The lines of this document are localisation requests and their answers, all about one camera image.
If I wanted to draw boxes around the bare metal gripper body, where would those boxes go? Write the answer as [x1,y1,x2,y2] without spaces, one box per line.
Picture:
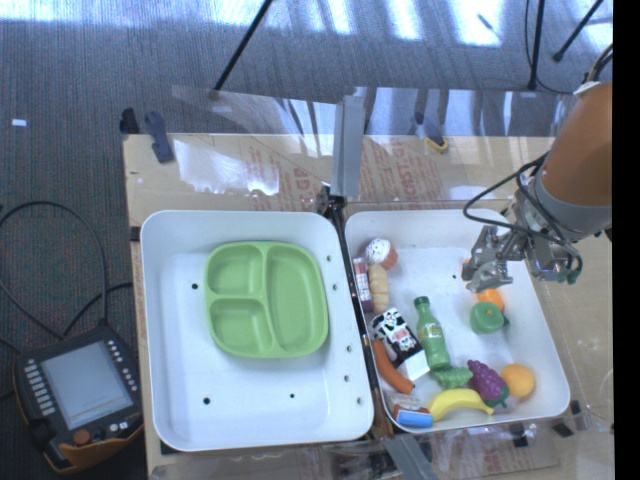
[477,187,581,284]

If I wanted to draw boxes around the orange carrot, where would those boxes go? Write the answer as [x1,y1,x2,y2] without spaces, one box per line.
[474,287,505,313]

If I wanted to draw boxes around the white plastic tray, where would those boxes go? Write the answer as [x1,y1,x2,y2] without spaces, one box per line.
[139,210,375,453]
[343,208,572,435]

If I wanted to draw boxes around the green bottle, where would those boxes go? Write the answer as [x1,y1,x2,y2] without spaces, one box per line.
[413,295,452,371]

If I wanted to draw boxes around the white and brown cupcake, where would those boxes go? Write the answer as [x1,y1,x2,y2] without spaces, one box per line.
[363,237,400,272]

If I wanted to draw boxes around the beige bread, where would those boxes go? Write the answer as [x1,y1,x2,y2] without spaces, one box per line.
[367,263,391,314]

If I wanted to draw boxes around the purple grapes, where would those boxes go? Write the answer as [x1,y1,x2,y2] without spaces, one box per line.
[467,359,511,409]

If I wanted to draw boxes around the cow print milk carton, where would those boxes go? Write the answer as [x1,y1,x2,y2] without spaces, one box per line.
[369,307,431,382]

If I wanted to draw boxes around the orange fruit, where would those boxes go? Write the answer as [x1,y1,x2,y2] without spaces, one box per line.
[499,363,537,400]

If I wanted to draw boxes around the red and white packet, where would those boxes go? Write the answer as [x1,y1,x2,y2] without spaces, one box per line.
[352,256,375,314]

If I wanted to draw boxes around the yellow banana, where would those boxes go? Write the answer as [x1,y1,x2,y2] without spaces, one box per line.
[427,387,495,423]

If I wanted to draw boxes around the orange sausage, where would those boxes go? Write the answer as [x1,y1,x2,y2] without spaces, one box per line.
[370,338,416,396]

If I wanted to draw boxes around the blue block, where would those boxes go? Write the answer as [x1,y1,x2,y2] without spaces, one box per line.
[396,409,434,429]

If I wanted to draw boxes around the green divided plate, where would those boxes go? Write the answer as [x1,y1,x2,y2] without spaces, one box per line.
[203,240,330,360]

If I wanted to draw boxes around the black tripod stand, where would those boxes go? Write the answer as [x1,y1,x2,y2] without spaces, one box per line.
[213,0,287,92]
[525,0,614,92]

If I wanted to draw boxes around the brown cardboard board red print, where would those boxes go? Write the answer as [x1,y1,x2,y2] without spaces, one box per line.
[122,132,614,480]

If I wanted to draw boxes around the black block with wires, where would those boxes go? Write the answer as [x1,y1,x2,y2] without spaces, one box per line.
[314,185,347,215]

